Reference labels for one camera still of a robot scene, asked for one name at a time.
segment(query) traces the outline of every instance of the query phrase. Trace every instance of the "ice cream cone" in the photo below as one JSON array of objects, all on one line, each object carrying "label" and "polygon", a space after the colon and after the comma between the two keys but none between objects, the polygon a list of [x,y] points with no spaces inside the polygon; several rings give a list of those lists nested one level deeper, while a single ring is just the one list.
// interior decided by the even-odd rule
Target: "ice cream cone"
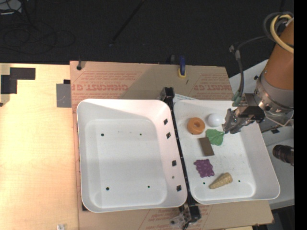
[{"label": "ice cream cone", "polygon": [[217,178],[210,186],[210,189],[215,189],[220,186],[224,186],[226,184],[232,183],[232,176],[230,173],[225,173],[221,175],[219,178]]}]

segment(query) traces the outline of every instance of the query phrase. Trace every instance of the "wooden table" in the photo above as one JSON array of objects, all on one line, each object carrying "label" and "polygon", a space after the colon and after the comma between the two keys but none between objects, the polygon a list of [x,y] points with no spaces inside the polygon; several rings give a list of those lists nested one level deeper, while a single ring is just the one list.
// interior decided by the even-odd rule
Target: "wooden table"
[{"label": "wooden table", "polygon": [[0,74],[10,67],[36,68],[36,77],[18,80],[17,94],[0,96],[0,228],[77,230],[72,110],[58,108],[56,99],[56,84],[70,79],[70,67],[0,64]]}]

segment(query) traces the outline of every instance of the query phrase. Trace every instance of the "cardboard sheet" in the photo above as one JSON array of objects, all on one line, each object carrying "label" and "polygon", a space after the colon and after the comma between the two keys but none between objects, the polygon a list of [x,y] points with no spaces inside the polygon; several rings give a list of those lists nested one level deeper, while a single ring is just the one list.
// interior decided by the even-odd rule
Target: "cardboard sheet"
[{"label": "cardboard sheet", "polygon": [[[178,208],[129,210],[110,213],[83,211],[76,108],[88,98],[157,99],[164,87],[199,100],[230,100],[233,93],[224,67],[186,66],[186,78],[177,65],[71,61],[71,104],[80,230],[173,230],[170,219]],[[202,218],[189,230],[222,229],[272,223],[267,201],[200,205]]]}]

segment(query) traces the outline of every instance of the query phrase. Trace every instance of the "white egg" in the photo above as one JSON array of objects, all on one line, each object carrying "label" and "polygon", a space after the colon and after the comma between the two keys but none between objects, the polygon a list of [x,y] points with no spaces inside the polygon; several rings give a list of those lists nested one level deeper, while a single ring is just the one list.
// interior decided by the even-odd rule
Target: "white egg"
[{"label": "white egg", "polygon": [[208,117],[208,123],[211,127],[218,127],[224,122],[224,118],[216,113],[212,113]]}]

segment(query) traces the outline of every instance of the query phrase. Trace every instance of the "white tray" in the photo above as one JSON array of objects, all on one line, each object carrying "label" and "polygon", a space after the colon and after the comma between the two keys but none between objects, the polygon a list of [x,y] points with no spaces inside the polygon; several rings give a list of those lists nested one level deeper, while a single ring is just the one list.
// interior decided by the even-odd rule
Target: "white tray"
[{"label": "white tray", "polygon": [[87,99],[79,103],[77,117],[82,201],[88,210],[185,203],[172,116],[164,102]]},{"label": "white tray", "polygon": [[[225,117],[228,108],[233,109],[232,101],[183,100],[174,106],[193,198],[201,204],[276,198],[280,187],[258,124],[245,126],[236,134],[225,134],[221,146],[212,145],[215,155],[204,157],[198,139],[206,136],[207,129],[223,131],[222,126],[210,127],[208,116],[217,113]],[[204,120],[206,127],[202,134],[192,135],[188,132],[187,122],[192,117]],[[214,176],[200,177],[193,163],[201,159],[210,160]],[[209,189],[209,185],[225,172],[232,175],[233,182]]]}]

